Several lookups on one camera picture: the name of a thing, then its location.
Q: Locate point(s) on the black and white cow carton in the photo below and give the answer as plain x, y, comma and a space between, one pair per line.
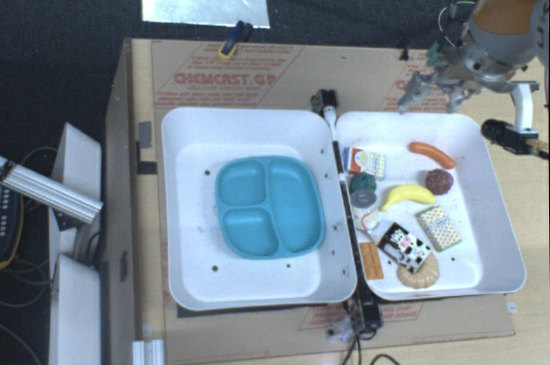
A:
404, 246

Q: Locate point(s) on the green broccoli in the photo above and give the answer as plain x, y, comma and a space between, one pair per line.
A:
363, 183

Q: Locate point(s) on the dark red grapes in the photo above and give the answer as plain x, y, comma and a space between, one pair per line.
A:
439, 181

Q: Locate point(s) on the brown cardboard board, red print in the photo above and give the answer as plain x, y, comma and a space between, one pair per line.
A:
266, 75

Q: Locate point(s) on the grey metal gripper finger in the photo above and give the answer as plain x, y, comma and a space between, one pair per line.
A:
414, 93
457, 99

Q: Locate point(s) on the white plastic tray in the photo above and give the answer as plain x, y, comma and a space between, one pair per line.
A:
193, 234
472, 226

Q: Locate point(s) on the black cylinder on white bracket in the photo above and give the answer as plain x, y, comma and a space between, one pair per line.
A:
522, 105

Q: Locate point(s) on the yellow banana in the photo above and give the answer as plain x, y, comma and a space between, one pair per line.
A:
410, 194

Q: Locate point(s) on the blue divided plate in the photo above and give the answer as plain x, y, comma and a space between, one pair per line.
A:
275, 204

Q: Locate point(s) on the orange biscuit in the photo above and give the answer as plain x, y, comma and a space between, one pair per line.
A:
371, 261

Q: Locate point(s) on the orange sausage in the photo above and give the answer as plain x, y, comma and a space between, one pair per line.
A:
432, 153

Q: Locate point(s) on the thin black and white rod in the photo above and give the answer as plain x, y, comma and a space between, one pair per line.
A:
338, 157

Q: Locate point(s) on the small white can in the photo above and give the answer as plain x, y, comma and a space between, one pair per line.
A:
365, 211

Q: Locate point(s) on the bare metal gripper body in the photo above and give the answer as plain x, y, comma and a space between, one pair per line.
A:
472, 69

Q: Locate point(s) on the red white yellow carton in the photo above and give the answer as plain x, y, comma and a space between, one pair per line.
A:
365, 161

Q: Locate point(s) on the yellow patterned packet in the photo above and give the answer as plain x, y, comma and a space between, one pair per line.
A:
439, 228

